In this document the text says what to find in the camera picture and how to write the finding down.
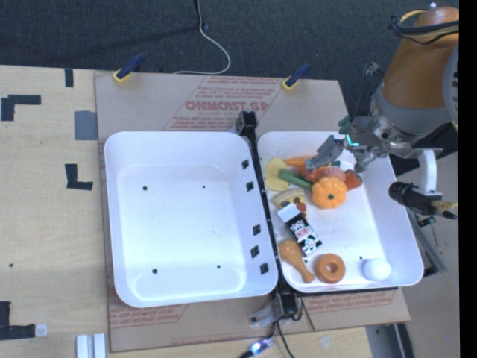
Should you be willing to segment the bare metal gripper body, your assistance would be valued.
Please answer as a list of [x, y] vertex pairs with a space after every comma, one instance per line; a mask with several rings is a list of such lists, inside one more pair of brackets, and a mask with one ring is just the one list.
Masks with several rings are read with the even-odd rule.
[[407, 155], [414, 136], [395, 128], [385, 117], [356, 116], [342, 119], [343, 144], [349, 151]]

